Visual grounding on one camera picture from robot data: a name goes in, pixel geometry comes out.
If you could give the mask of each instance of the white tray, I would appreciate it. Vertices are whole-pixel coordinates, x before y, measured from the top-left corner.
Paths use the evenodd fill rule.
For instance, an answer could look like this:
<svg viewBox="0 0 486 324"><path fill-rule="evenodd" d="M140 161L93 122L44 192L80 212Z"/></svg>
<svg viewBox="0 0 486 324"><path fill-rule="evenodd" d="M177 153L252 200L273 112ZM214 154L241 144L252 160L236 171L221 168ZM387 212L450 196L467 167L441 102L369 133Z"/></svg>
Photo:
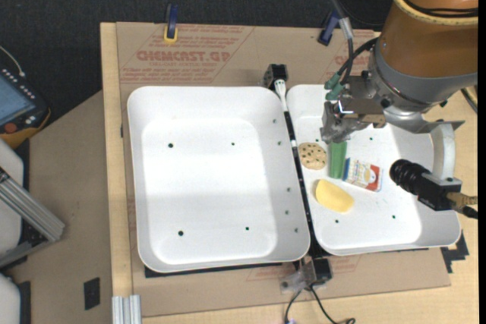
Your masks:
<svg viewBox="0 0 486 324"><path fill-rule="evenodd" d="M141 87L128 99L140 258L156 272L302 258L310 237L277 96Z"/></svg>
<svg viewBox="0 0 486 324"><path fill-rule="evenodd" d="M298 144L317 142L327 150L320 140L326 92L320 85L299 85L288 92L287 105ZM382 188L372 192L330 178L327 166L318 171L302 166L312 224L323 249L334 255L348 255L448 246L457 241L460 225L454 211L429 209L416 196L396 186L389 175L390 166L401 158L431 170L434 149L430 135L411 134L390 124L381 129L370 125L352 133L346 157L380 166ZM315 184L322 178L352 195L355 203L349 212L337 213L317 202Z"/></svg>

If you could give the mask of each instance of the green object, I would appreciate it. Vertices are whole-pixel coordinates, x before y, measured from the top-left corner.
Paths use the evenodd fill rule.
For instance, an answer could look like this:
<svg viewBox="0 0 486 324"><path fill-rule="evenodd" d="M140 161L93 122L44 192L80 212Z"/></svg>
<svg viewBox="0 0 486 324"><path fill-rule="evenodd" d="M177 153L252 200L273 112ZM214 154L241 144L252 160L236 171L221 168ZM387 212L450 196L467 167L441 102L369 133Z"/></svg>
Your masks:
<svg viewBox="0 0 486 324"><path fill-rule="evenodd" d="M331 178L341 179L344 174L344 165L346 163L346 149L348 147L347 142L330 144L330 165L329 176Z"/></svg>
<svg viewBox="0 0 486 324"><path fill-rule="evenodd" d="M341 83L338 83L337 85L335 85L333 90L326 94L326 100L336 100L337 96L341 93L343 88L344 88L344 85L342 85Z"/></svg>
<svg viewBox="0 0 486 324"><path fill-rule="evenodd" d="M336 86L341 76L337 72L324 84L324 88L331 90Z"/></svg>

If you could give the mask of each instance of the brown cardboard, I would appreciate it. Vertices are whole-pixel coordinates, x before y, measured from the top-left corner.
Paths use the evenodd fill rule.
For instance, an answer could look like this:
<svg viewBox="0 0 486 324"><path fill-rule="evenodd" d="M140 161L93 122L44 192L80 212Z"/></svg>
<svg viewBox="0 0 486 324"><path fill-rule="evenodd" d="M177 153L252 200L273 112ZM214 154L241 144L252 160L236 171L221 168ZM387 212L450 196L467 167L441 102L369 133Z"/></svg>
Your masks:
<svg viewBox="0 0 486 324"><path fill-rule="evenodd" d="M65 223L59 242L8 271L30 282L32 324L111 322L103 96L97 93L30 140L30 193ZM85 310L84 282L100 305Z"/></svg>
<svg viewBox="0 0 486 324"><path fill-rule="evenodd" d="M279 284L281 278L294 271L292 264L145 278L137 253L126 102L130 93L143 85L258 85L272 63L287 65L288 87L323 83L347 58L346 41L340 31L335 31L325 47L316 42L318 29L182 24L178 25L179 41L168 44L163 41L161 25L116 26L132 276L134 293L141 296L143 316L287 302L290 296L281 293ZM355 31L355 46L374 36L369 30ZM356 59L353 74L359 74L367 63L368 54L364 53ZM196 79L195 74L204 73ZM330 262L334 278L319 290L325 298L450 285L440 249L334 256Z"/></svg>

